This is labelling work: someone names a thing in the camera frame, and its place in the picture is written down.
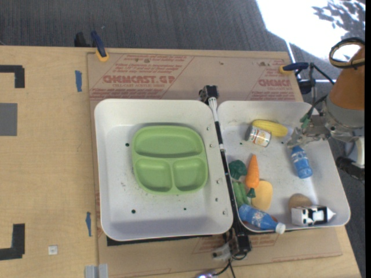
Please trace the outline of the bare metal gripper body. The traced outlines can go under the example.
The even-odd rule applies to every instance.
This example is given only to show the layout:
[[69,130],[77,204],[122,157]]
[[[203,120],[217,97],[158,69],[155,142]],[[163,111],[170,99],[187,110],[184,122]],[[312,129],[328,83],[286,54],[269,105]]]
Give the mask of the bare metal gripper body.
[[342,142],[355,142],[365,138],[363,126],[340,123],[331,115],[304,115],[300,123],[303,137],[313,137],[315,141],[334,138]]

